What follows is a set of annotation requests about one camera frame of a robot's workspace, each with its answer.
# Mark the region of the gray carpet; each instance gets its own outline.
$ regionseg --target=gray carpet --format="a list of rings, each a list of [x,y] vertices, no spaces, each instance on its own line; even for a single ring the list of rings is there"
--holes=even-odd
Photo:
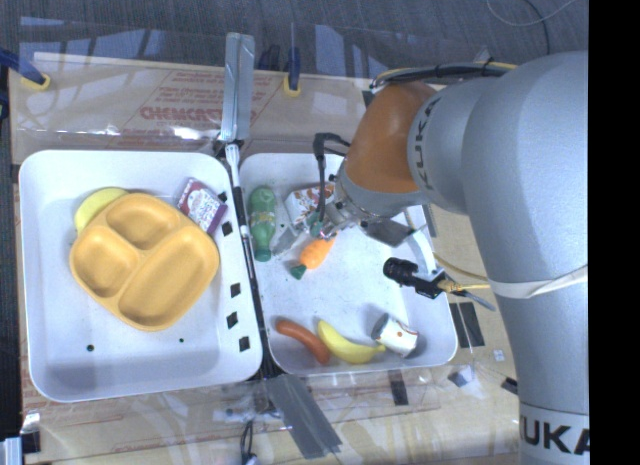
[[[570,0],[529,1],[546,16]],[[542,24],[505,24],[492,15],[486,0],[3,2],[0,45],[17,50],[22,43],[26,54],[33,47],[86,52],[86,41],[81,40],[98,33],[98,29],[102,35],[105,29],[111,29],[113,35],[123,30],[151,29],[170,32],[152,51],[144,51],[144,42],[136,44],[138,38],[123,38],[120,33],[106,52],[90,52],[220,64],[224,42],[209,37],[223,37],[230,31],[248,33],[256,37],[258,53],[277,44],[284,56],[290,45],[291,23],[295,24],[303,71],[330,75],[370,76],[383,68],[469,61],[482,51],[488,51],[497,61],[520,64],[544,55],[547,47]],[[538,18],[522,0],[491,2],[499,15],[512,22]],[[551,52],[588,47],[588,4],[588,0],[579,0],[545,21]],[[101,27],[82,29],[74,24],[70,28],[70,22]],[[135,37],[145,40],[139,34]]]

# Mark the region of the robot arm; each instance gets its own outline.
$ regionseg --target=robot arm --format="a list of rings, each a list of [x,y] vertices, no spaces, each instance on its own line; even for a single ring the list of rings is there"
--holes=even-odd
[[[587,53],[546,56],[435,92],[380,91],[326,207],[395,246],[391,218],[467,214],[514,354],[521,462],[589,463]]]

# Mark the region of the toy carrot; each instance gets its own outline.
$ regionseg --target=toy carrot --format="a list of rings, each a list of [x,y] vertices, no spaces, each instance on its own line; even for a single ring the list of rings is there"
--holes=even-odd
[[[336,238],[314,239],[311,243],[304,247],[300,253],[298,266],[291,268],[290,273],[300,280],[307,269],[315,269],[322,264],[329,254],[329,250],[333,246]]]

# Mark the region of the white tray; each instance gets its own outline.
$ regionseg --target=white tray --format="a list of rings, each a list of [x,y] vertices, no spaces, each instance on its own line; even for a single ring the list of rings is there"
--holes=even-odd
[[[214,235],[220,269],[173,326],[137,330],[95,302],[71,275],[74,212],[87,195],[107,186],[175,201],[189,177],[228,195],[228,210]],[[72,402],[219,385],[243,381],[258,370],[262,347],[231,185],[226,169],[212,157],[38,152],[20,169],[20,212],[29,370],[46,397]],[[233,232],[224,236],[226,222]],[[240,293],[232,296],[234,284]],[[229,328],[233,313],[238,322]],[[241,351],[247,342],[249,348]]]
[[[327,177],[337,173],[340,161],[339,156],[327,156]],[[285,198],[294,190],[318,185],[319,173],[312,154],[256,154],[242,163],[240,179],[245,199],[260,185],[269,186],[276,194],[275,242],[284,231],[283,224],[288,221]],[[447,297],[440,295],[432,300],[420,296],[413,288],[401,287],[382,273],[383,264],[389,257],[415,261],[408,245],[394,249],[354,227],[336,238],[320,268],[309,270],[301,280],[296,280],[289,273],[289,267],[296,263],[304,244],[301,242],[268,262],[256,262],[269,346],[283,370],[311,376],[430,367],[451,360],[458,339]],[[300,343],[275,331],[279,317],[299,323],[314,333],[318,320],[324,319],[345,337],[362,344],[373,344],[371,330],[384,313],[420,332],[418,346],[410,357],[401,358],[386,351],[364,365],[351,365],[333,357],[323,366]]]

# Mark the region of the green bottle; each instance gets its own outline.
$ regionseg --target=green bottle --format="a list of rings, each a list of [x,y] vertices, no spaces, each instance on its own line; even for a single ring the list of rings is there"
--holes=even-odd
[[[256,188],[249,197],[249,228],[257,261],[271,259],[269,243],[276,233],[276,196],[269,188]]]

